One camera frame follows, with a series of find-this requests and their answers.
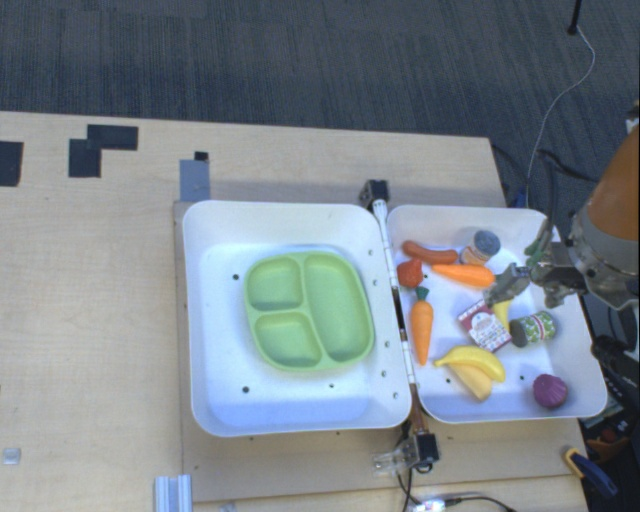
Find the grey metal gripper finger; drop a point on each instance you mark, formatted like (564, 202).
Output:
(556, 296)
(507, 284)

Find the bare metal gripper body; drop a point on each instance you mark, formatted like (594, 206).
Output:
(560, 272)

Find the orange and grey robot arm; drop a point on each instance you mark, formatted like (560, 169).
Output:
(614, 200)

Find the small yellow banana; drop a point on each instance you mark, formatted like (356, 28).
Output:
(502, 314)

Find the green and white can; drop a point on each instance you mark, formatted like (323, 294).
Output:
(535, 329)

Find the orange can with grey lid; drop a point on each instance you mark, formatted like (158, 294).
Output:
(479, 250)

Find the red and white carton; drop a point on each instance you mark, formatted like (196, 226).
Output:
(484, 328)

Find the white plastic tray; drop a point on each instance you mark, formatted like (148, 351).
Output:
(570, 370)
(220, 320)

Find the red sausage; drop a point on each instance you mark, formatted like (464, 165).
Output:
(429, 253)

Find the orange carrot with green top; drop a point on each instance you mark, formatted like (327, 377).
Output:
(422, 325)

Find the purple onion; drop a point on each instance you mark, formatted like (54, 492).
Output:
(550, 391)

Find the red strawberry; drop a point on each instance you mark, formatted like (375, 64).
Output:
(410, 273)

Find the pale yellow wedge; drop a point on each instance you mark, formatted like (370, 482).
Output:
(474, 383)

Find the thin black and white rod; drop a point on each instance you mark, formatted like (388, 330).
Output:
(386, 240)

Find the green divided plate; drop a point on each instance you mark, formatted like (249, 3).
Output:
(330, 305)

